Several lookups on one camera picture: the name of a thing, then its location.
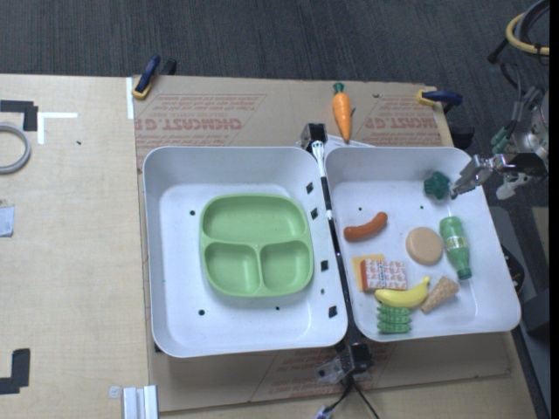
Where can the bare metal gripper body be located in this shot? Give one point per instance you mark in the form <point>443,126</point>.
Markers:
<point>530,164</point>

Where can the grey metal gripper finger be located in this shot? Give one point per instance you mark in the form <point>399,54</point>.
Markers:
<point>465,189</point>
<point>477,168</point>

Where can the green broccoli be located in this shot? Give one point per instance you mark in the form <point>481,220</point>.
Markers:
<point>436,185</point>

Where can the green plastic bottle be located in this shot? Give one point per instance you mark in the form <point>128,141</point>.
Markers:
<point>454,242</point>

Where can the round tan biscuit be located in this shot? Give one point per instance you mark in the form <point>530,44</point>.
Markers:
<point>424,246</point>

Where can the white plastic tray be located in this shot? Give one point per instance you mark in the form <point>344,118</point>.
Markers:
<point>174,277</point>
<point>480,286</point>

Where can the tan waffle cone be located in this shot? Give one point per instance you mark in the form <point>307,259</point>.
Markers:
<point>441,294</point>

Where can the orange-brown sausage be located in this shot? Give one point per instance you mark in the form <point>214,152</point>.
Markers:
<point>364,229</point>

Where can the orange and white packet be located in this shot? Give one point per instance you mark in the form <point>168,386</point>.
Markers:
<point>384,275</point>

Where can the yellow banana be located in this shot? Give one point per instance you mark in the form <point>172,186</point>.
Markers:
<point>404,296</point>

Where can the thin black and white rod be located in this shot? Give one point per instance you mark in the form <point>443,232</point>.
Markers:
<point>334,227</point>

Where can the yellow cheese slice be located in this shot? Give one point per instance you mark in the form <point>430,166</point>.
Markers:
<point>356,273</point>

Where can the orange carrot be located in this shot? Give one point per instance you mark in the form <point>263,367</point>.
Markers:
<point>342,114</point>

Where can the green pea pods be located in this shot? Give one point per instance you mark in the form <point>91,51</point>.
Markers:
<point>393,320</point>

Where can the brown cardboard board, red print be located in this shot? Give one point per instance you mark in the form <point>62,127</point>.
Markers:
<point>271,111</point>

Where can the green divided plate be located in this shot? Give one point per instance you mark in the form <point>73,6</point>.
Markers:
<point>255,216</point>

